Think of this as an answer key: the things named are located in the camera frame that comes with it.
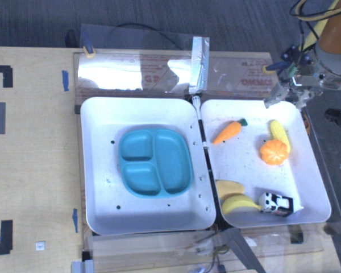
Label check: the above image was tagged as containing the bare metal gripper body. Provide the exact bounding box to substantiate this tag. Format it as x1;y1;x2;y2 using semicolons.
287;71;341;97

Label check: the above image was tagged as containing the yellow toy corn cob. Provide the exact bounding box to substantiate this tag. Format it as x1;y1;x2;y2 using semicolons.
269;119;292;154

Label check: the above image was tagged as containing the orange toy pumpkin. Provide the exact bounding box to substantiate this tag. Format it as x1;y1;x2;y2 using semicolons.
259;139;289;166

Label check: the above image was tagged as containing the orange toy carrot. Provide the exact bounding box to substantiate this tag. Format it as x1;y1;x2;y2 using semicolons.
212;118;248;146

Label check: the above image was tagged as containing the white plastic tray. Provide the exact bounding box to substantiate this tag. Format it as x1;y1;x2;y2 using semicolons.
200;99;332;229
80;96;217;236

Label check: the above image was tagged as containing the pale yellow toy food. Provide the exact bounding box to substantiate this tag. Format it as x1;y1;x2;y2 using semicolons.
215;179;245;202

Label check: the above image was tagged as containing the black and white milk carton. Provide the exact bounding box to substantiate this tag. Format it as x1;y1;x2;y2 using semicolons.
257;192;305;218

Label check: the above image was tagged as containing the yellow banana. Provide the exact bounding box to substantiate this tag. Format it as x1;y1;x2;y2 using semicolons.
221;194;263;216

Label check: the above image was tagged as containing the blue divided plate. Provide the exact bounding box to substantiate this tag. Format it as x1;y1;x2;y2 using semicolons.
118;129;194;199

